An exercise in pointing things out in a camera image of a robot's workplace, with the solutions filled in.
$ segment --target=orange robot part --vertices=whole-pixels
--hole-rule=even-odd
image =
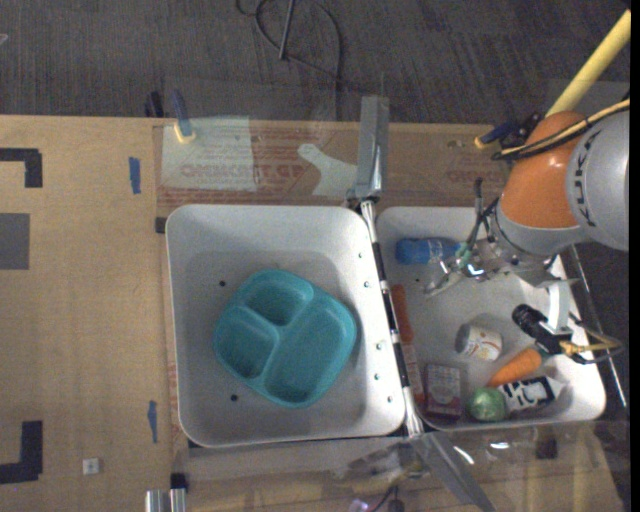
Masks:
[[[527,144],[553,135],[582,121],[577,112],[558,112],[533,130]],[[502,212],[511,221],[534,228],[569,228],[578,223],[565,192],[567,163],[580,137],[557,148],[516,162],[502,191]]]

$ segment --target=gray floor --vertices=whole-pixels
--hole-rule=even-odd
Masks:
[[[276,44],[287,4],[265,2],[258,18]],[[363,94],[383,91],[396,122],[521,121],[551,105],[627,3],[298,0],[289,61],[260,34],[255,6],[2,0],[0,34],[9,38],[0,44],[0,113],[143,116],[151,91],[167,97],[179,88],[193,116],[350,121]],[[627,46],[583,113],[615,103],[629,83]],[[579,252],[603,330],[628,343],[628,253],[596,245]],[[628,357],[618,371],[628,394]],[[607,417],[627,418],[609,389]]]

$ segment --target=yellow tube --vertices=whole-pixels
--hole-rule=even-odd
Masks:
[[[627,9],[547,112],[547,116],[573,109],[630,40],[631,11]]]

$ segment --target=white can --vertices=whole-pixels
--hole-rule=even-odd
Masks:
[[[456,352],[482,361],[495,361],[502,352],[502,335],[477,325],[462,324],[456,335]]]

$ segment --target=teal tray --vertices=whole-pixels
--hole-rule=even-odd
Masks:
[[[346,306],[284,270],[263,270],[233,295],[213,333],[218,361],[272,402],[308,407],[333,385],[353,350]]]

